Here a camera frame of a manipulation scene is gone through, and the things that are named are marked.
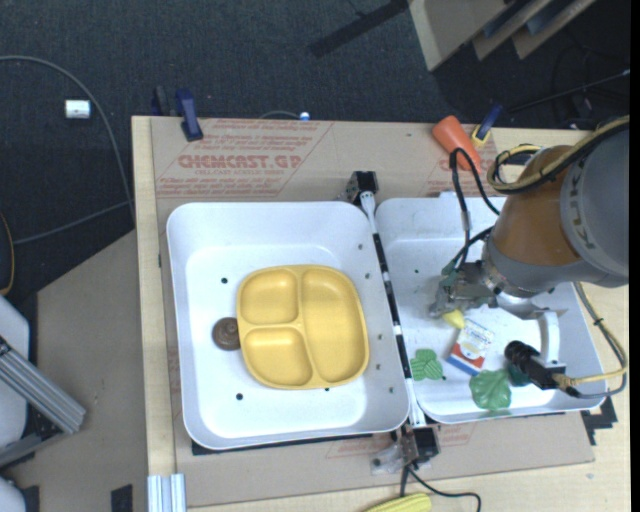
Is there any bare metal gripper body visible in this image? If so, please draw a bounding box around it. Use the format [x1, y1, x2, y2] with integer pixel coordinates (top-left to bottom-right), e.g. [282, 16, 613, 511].
[438, 261, 547, 317]

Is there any white blue orange carton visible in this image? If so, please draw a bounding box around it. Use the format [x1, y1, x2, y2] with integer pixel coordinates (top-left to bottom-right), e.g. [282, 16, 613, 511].
[445, 318, 496, 377]

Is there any small green leaf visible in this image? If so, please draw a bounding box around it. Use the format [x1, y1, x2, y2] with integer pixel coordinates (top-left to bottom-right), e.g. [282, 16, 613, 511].
[409, 348, 445, 383]

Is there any white plastic tray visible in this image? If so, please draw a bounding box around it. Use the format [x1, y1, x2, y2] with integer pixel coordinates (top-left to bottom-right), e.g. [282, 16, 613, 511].
[373, 192, 609, 425]
[165, 200, 412, 451]

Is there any thin black and white rod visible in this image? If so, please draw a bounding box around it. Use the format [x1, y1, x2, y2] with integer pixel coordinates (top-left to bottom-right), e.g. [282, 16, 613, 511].
[360, 191, 420, 427]

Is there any large green lettuce leaf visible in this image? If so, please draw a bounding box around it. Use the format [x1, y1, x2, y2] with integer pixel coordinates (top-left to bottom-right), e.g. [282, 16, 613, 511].
[468, 368, 513, 413]

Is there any yellow divided plate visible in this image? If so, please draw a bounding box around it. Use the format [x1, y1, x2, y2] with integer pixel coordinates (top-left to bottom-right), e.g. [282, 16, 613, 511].
[235, 264, 371, 391]

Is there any orange carrot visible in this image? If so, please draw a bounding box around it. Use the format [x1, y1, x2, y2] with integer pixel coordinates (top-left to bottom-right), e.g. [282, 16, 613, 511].
[431, 115, 484, 174]

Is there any yellow corn cob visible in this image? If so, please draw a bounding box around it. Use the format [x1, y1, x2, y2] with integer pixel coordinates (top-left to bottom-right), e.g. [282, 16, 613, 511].
[361, 492, 433, 512]

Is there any brown cardboard board red print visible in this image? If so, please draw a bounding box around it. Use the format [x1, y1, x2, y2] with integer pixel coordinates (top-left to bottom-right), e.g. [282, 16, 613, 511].
[149, 117, 597, 507]

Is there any brown chocolate swirl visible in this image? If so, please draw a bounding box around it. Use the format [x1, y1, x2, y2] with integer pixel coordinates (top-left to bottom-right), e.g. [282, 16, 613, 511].
[211, 316, 244, 352]

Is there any black cylinder on white bracket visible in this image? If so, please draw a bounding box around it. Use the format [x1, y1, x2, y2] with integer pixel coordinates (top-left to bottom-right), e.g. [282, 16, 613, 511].
[503, 309, 568, 390]

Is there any black block with thin wires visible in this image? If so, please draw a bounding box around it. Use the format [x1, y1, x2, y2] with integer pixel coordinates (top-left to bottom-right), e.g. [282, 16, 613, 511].
[343, 170, 379, 204]
[398, 424, 442, 470]

